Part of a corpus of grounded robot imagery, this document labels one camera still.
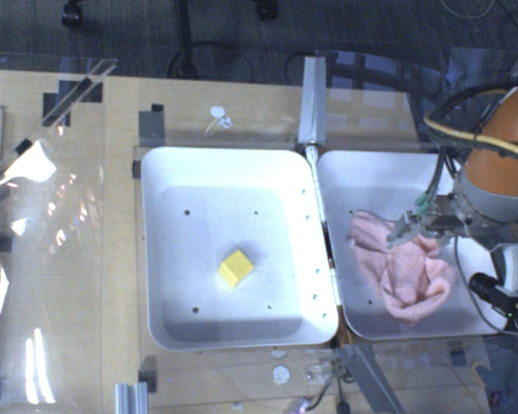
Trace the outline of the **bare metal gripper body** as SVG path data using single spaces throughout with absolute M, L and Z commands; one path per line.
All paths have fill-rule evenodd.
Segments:
M 472 204 L 457 194 L 436 195 L 431 201 L 417 206 L 420 227 L 442 232 L 442 238 L 469 237 L 474 221 Z

